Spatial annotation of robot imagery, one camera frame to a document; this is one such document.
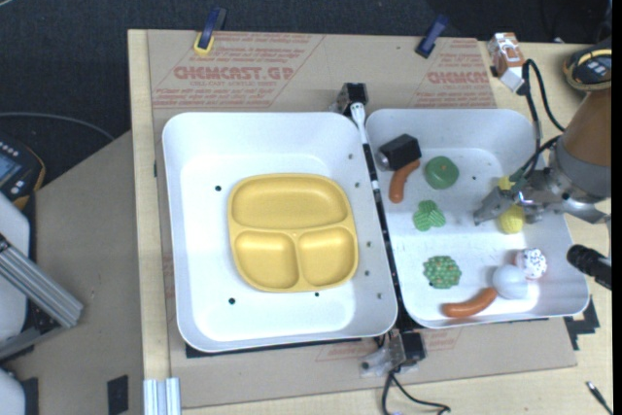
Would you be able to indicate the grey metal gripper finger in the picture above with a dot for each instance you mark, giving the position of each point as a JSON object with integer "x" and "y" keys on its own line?
{"x": 491, "y": 205}
{"x": 532, "y": 214}

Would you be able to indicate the yellow divided plate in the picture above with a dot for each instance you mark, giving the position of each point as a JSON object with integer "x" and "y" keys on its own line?
{"x": 291, "y": 228}

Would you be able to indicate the white sprinkled cupcake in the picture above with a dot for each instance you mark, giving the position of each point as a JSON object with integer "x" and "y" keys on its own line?
{"x": 532, "y": 263}

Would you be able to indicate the white egg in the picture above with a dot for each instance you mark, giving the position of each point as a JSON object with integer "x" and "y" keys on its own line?
{"x": 509, "y": 282}

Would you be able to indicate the thin black and white rod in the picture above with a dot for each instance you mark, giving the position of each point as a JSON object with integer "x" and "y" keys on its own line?
{"x": 374, "y": 180}

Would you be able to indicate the white plastic tray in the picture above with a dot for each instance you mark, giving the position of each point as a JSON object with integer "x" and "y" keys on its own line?
{"x": 476, "y": 248}
{"x": 204, "y": 257}

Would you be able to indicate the green doughnut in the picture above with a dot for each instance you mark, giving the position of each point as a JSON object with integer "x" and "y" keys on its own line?
{"x": 441, "y": 173}

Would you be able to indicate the brown cardboard board red print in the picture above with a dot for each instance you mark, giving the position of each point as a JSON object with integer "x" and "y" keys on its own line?
{"x": 291, "y": 78}

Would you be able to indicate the orange sausage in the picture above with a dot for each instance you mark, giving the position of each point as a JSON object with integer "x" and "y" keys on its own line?
{"x": 469, "y": 305}
{"x": 399, "y": 184}

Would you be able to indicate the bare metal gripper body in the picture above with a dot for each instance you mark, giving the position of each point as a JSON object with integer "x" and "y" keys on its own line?
{"x": 544, "y": 189}

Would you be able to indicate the black box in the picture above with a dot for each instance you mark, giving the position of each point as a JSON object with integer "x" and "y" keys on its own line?
{"x": 401, "y": 149}

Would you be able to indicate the brown and white carton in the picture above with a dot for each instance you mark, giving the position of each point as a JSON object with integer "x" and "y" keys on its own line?
{"x": 505, "y": 53}

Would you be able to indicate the yellow corn cob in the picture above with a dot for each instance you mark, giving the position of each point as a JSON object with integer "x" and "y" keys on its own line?
{"x": 511, "y": 221}

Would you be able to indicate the green striped leaf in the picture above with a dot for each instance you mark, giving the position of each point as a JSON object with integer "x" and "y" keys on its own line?
{"x": 428, "y": 216}

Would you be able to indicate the black cylinder on white bracket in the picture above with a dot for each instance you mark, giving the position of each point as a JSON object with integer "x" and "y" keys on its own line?
{"x": 585, "y": 260}

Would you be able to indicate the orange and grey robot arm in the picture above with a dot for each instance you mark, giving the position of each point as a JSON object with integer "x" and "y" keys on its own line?
{"x": 585, "y": 126}

